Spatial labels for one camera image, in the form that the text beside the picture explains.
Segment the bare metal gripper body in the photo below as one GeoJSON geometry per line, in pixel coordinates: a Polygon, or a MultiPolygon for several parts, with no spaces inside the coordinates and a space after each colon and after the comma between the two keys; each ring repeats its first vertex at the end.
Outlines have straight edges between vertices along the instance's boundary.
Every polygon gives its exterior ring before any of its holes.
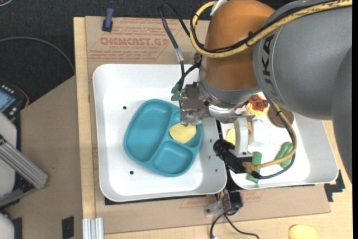
{"type": "Polygon", "coordinates": [[[243,106],[247,100],[247,90],[227,90],[213,87],[206,82],[187,84],[179,96],[181,111],[204,114],[204,118],[214,118],[221,123],[232,123],[237,117],[235,108],[243,106]]]}

